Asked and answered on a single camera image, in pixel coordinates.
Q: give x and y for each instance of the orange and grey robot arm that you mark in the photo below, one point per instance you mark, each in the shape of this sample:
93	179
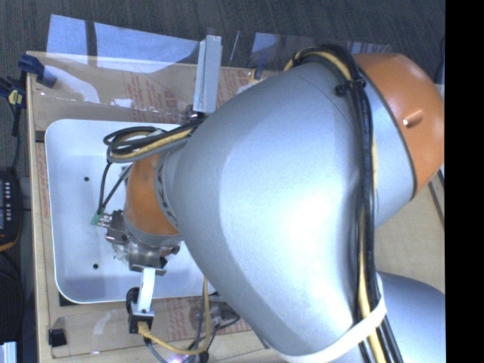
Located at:
287	187

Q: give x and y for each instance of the black cylinder on white bracket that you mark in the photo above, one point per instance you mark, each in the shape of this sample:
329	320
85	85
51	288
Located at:
145	289

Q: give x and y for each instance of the brown cardboard board red print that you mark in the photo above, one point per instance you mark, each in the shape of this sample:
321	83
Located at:
177	314

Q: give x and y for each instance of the white plastic tray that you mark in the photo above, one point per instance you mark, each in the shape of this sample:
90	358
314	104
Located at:
75	218

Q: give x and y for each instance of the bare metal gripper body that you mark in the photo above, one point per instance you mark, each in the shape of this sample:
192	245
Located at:
145	256

